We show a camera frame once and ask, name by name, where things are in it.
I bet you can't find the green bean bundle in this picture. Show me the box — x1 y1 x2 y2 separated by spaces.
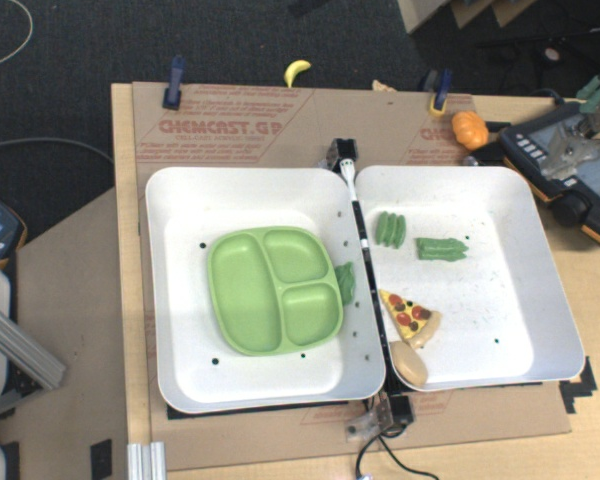
374 210 408 250
414 236 470 263

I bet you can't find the green divided plate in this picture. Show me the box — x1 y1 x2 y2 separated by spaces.
206 225 346 358

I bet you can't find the thin black and white rod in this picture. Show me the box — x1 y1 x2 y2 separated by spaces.
339 158 397 395

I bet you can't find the green lettuce leaf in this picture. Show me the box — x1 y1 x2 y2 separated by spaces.
333 260 357 307

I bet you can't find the brown cardboard board red print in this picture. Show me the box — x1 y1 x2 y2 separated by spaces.
131 81 573 472

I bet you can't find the orange pumpkin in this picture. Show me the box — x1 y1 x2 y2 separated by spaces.
450 110 491 152

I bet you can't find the white plastic tray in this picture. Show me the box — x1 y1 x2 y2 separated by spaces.
144 166 387 415
353 164 587 394

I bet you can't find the beige biscuit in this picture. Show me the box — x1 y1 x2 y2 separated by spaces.
389 339 429 389

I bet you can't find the yellow banana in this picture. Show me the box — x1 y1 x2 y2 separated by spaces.
283 58 313 90

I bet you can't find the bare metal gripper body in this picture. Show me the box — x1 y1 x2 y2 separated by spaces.
577 101 600 142

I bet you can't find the black block with thin wires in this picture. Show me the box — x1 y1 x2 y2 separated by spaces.
389 394 416 427
324 137 359 170

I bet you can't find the pizza slice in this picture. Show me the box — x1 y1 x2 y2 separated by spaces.
377 287 444 351

